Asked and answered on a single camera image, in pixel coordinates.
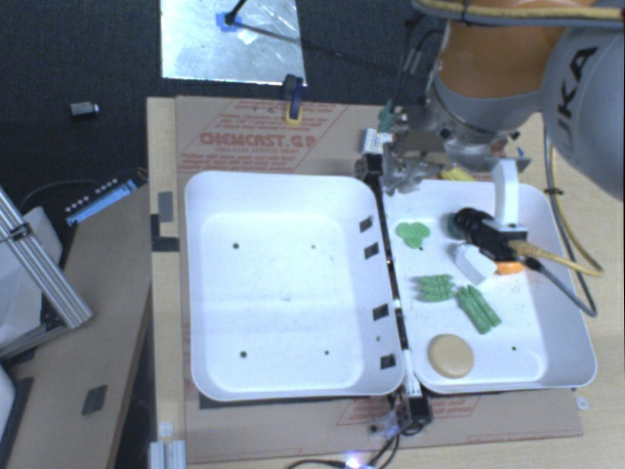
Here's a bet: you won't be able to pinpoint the white plastic tray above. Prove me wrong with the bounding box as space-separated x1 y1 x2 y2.
184 169 407 404
380 177 599 395

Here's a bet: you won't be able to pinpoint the green pea pods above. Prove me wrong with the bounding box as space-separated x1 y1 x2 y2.
414 274 458 304

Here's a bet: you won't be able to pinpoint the small white printed carton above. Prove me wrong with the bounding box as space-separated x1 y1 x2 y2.
360 127 396 156

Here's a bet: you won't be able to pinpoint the yellow toy corn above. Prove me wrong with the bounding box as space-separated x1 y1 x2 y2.
440 165 478 183

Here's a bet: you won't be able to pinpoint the black cylinder on white bracket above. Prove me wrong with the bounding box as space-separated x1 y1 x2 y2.
453 157 530 264

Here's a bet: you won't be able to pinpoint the green asparagus bunch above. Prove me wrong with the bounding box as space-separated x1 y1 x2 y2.
455 283 503 336

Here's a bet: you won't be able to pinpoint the brown cardboard board red print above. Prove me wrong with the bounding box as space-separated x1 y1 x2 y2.
174 94 585 464

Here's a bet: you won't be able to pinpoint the tan round biscuit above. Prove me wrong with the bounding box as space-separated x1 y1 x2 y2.
427 333 476 380

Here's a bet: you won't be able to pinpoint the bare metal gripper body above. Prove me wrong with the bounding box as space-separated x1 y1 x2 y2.
388 113 495 171

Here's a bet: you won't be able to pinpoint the green flat broccoli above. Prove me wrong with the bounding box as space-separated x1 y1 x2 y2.
395 220 432 250

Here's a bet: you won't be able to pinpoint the dark green round toy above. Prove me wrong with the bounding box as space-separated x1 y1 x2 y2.
445 212 466 240

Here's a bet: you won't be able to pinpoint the black block with thin wires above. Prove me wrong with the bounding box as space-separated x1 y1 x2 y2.
354 153 383 181
384 392 435 438

